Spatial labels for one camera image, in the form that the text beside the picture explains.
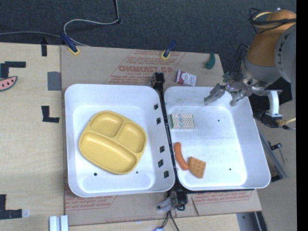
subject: blue clip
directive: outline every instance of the blue clip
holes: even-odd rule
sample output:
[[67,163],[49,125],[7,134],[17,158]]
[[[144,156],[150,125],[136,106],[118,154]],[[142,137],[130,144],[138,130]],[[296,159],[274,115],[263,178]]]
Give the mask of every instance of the blue clip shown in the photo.
[[62,33],[60,37],[68,45],[68,49],[70,52],[72,52],[74,55],[79,54],[80,50],[76,47],[74,42],[71,40],[71,38],[67,34]]
[[177,42],[176,42],[175,40],[173,40],[173,41],[169,44],[168,48],[167,48],[166,50],[163,51],[163,53],[162,53],[161,56],[160,56],[160,58],[161,58],[162,60],[166,61],[166,60],[169,58],[170,52],[174,50],[174,48],[175,48],[175,46],[176,46],[176,43],[177,43]]

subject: watermelon slice toy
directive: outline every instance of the watermelon slice toy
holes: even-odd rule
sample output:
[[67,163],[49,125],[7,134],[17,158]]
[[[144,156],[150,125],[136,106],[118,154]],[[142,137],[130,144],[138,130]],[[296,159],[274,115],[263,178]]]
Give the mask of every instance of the watermelon slice toy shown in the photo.
[[17,76],[0,79],[0,91],[11,88],[17,81]]

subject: white cable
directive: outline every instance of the white cable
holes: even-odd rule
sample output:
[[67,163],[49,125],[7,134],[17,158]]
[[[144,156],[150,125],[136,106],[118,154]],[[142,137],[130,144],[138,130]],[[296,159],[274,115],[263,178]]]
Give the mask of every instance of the white cable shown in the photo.
[[[66,27],[67,27],[67,25],[70,24],[70,23],[72,23],[72,22],[76,22],[76,21],[87,22],[87,23],[93,23],[93,24],[98,24],[98,25],[103,25],[103,26],[113,25],[113,24],[119,22],[119,21],[120,21],[120,16],[119,16],[119,9],[118,9],[118,5],[117,5],[117,0],[115,0],[115,6],[116,6],[116,7],[115,7],[115,9],[116,9],[116,17],[117,17],[117,19],[116,19],[115,21],[109,22],[109,23],[103,23],[103,22],[96,22],[96,21],[90,21],[90,20],[84,20],[84,19],[74,19],[74,20],[71,20],[71,21],[67,22],[67,23],[64,25],[64,33],[65,33],[66,35],[68,35],[67,32],[66,32]],[[74,40],[74,39],[71,38],[71,37],[70,37],[70,39],[71,39],[75,44],[82,45],[82,46],[89,46],[89,45],[80,43],[80,42]]]

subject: wooden surface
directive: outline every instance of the wooden surface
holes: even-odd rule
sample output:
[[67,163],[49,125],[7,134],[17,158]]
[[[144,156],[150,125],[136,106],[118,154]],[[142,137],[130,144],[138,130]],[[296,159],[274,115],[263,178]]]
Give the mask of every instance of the wooden surface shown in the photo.
[[[50,91],[47,73],[60,72],[60,46],[0,43],[0,63],[25,61],[26,68],[10,68],[16,84],[0,92],[0,194],[6,194],[6,209],[30,211],[30,217],[0,220],[0,230],[45,231],[49,216],[64,214],[64,162],[62,143],[62,94]],[[43,122],[41,106],[50,107]],[[175,230],[171,220],[166,231]],[[181,231],[238,231],[236,215],[177,218]],[[72,231],[154,230],[161,220],[70,227]]]

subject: white plastic tray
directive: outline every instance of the white plastic tray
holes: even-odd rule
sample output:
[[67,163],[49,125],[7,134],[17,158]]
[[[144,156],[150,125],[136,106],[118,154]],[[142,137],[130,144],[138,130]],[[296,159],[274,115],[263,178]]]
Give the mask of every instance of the white plastic tray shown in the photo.
[[[139,124],[148,142],[134,168],[115,175],[80,153],[79,137],[94,114],[110,110]],[[68,183],[78,196],[165,192],[175,182],[167,133],[157,92],[147,86],[75,84],[65,92]]]
[[209,87],[170,87],[165,91],[167,114],[192,114],[195,128],[170,129],[173,144],[182,144],[186,161],[189,156],[206,162],[204,177],[199,179],[178,163],[180,183],[192,191],[264,188],[270,171],[253,119],[248,98],[234,107],[229,93],[205,106]]

